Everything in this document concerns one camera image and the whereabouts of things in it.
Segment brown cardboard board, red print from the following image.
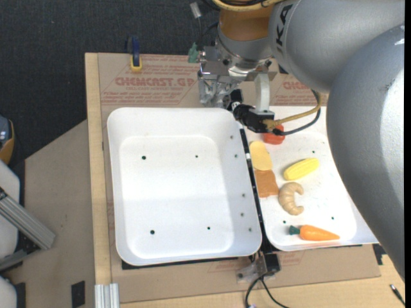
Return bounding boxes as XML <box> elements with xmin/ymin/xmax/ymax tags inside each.
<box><xmin>97</xmin><ymin>52</ymin><xmax>383</xmax><ymax>304</ymax></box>

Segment orange toy carrot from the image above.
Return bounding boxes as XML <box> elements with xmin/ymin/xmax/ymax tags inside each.
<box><xmin>288</xmin><ymin>225</ymin><xmax>341</xmax><ymax>242</ymax></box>

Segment black cylinder on white bracket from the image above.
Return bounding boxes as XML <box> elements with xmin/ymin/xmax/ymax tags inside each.
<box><xmin>232</xmin><ymin>73</ymin><xmax>276</xmax><ymax>133</ymax></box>

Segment beige toy croissant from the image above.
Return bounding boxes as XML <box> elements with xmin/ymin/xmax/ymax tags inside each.
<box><xmin>277</xmin><ymin>182</ymin><xmax>305</xmax><ymax>216</ymax></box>

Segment red toy pepper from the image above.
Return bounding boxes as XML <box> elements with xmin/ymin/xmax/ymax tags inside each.
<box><xmin>263</xmin><ymin>124</ymin><xmax>286</xmax><ymax>146</ymax></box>

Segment thin black and white rod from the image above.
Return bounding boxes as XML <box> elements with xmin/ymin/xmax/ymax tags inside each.
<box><xmin>239</xmin><ymin>127</ymin><xmax>269</xmax><ymax>255</ymax></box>

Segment orange-brown toy bread slice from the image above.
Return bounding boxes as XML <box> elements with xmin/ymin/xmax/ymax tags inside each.
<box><xmin>254</xmin><ymin>169</ymin><xmax>280</xmax><ymax>199</ymax></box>

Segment pale yellow toy potato slice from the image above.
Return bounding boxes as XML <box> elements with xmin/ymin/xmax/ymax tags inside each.
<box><xmin>249</xmin><ymin>141</ymin><xmax>274</xmax><ymax>171</ymax></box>

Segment yellow toy corn cob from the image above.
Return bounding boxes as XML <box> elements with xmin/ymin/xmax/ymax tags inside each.
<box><xmin>283</xmin><ymin>157</ymin><xmax>320</xmax><ymax>182</ymax></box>

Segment white plastic tray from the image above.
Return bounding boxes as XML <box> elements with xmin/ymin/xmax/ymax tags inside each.
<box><xmin>241</xmin><ymin>105</ymin><xmax>380</xmax><ymax>252</ymax></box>
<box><xmin>106</xmin><ymin>107</ymin><xmax>263</xmax><ymax>267</ymax></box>

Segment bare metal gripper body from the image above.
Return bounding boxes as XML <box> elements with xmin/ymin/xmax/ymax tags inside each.
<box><xmin>197</xmin><ymin>45</ymin><xmax>274</xmax><ymax>87</ymax></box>

